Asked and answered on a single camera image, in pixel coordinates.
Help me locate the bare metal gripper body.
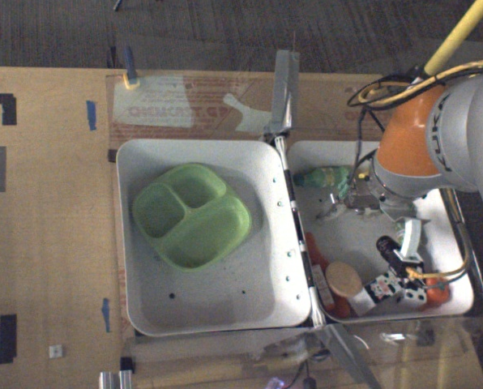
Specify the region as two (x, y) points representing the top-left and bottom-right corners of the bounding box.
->
(344, 175), (417, 222)

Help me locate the green plastic bottle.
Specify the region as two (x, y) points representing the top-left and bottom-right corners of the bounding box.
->
(293, 165), (354, 190)

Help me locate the white plastic tray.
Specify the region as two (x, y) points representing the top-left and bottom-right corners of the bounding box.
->
(285, 139), (476, 324)
(115, 138), (313, 337)

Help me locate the orange carrot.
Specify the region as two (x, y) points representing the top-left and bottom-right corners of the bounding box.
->
(304, 232), (330, 276)

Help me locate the small brown packet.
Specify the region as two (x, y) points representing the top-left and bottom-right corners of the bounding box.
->
(310, 263), (336, 312)

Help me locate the cow print carton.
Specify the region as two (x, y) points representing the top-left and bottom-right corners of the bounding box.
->
(348, 271), (429, 318)

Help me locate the orange sausage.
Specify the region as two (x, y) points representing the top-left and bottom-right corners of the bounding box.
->
(324, 293), (353, 320)

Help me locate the orange toy food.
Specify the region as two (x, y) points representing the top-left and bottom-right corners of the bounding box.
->
(422, 276), (451, 310)

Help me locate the green divided plate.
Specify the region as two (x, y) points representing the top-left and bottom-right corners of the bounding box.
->
(131, 162), (253, 270)

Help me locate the brown cardboard board, red print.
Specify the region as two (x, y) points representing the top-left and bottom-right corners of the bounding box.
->
(105, 73), (483, 340)

